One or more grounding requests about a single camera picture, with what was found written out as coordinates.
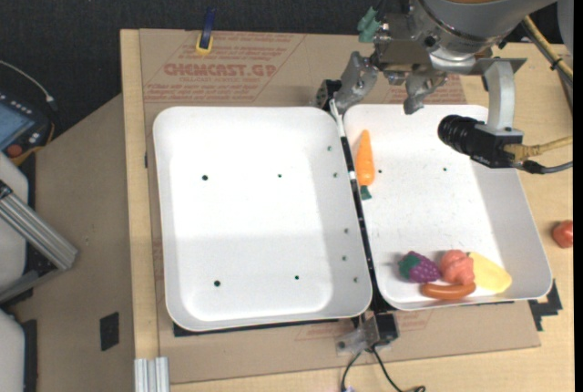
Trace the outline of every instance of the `white tray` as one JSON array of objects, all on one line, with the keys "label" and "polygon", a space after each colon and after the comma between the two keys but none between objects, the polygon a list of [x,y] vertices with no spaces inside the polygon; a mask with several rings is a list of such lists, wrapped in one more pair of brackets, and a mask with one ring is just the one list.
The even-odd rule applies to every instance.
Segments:
[{"label": "white tray", "polygon": [[[377,172],[363,201],[364,219],[379,291],[402,310],[453,304],[534,299],[552,275],[537,227],[514,169],[492,170],[447,147],[437,137],[450,114],[486,120],[478,106],[425,106],[414,115],[397,105],[350,108],[343,118],[353,149],[369,129]],[[447,250],[481,253],[513,278],[502,294],[477,289],[463,302],[436,302],[403,279],[397,261],[417,251],[439,261]]]},{"label": "white tray", "polygon": [[174,107],[153,134],[176,324],[208,331],[366,310],[372,285],[332,117]]}]

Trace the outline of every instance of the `empty white tray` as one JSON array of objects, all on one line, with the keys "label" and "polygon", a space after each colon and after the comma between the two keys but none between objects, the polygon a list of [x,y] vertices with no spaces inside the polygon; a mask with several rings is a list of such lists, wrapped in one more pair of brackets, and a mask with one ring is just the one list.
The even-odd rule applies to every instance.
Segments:
[{"label": "empty white tray", "polygon": [[208,331],[366,310],[372,286],[332,117],[174,107],[153,131],[176,324]]},{"label": "empty white tray", "polygon": [[[356,152],[369,129],[378,170],[363,201],[364,219],[383,298],[402,310],[534,299],[552,275],[515,169],[489,169],[437,137],[450,114],[486,120],[479,106],[425,106],[405,115],[400,105],[357,105],[343,118]],[[450,249],[481,253],[503,266],[513,283],[502,294],[477,289],[467,298],[436,302],[399,275],[397,262],[413,250],[439,261]]]}]

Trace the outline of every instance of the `wooden table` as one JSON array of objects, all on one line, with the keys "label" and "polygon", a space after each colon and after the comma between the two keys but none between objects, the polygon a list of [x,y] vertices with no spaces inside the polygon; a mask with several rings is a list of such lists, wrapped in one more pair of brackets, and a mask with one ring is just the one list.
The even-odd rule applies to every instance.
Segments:
[{"label": "wooden table", "polygon": [[[128,216],[136,358],[160,355],[157,328],[148,175],[144,167],[146,137],[141,85],[138,30],[120,33],[123,109],[125,116]],[[515,127],[525,131],[525,143],[538,144],[572,134],[573,118],[558,76],[530,44],[510,44],[504,57],[527,57],[517,73]],[[481,83],[462,79],[468,103],[487,106]],[[541,162],[552,165],[570,160],[572,149],[551,151]],[[547,176],[521,174],[563,305],[559,315],[545,317],[542,346],[528,350],[495,352],[415,360],[388,365],[401,388],[424,384],[428,391],[531,391],[574,390],[573,251],[561,249],[550,237],[557,221],[573,216],[572,170]],[[339,390],[338,368],[176,385],[173,392],[322,391]],[[358,391],[390,390],[378,366],[357,366],[350,383]]]}]

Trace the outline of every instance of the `orange carrot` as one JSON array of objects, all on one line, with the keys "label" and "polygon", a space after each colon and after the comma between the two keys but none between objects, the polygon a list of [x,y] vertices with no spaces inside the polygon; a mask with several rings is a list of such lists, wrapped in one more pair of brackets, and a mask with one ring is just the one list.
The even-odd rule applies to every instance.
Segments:
[{"label": "orange carrot", "polygon": [[368,129],[363,131],[361,135],[361,143],[356,152],[356,162],[354,165],[356,171],[356,179],[361,186],[361,197],[363,199],[371,199],[371,193],[368,187],[374,181],[374,162],[373,162],[373,147],[371,146],[371,133]]}]

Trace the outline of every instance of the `wooden edge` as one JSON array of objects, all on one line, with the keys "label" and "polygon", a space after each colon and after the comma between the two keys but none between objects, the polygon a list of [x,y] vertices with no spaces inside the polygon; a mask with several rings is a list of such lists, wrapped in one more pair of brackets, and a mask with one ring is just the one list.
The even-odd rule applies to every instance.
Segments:
[{"label": "wooden edge", "polygon": [[128,167],[128,216],[136,358],[159,356],[158,315],[149,212],[146,128],[139,31],[120,31],[121,77]]}]

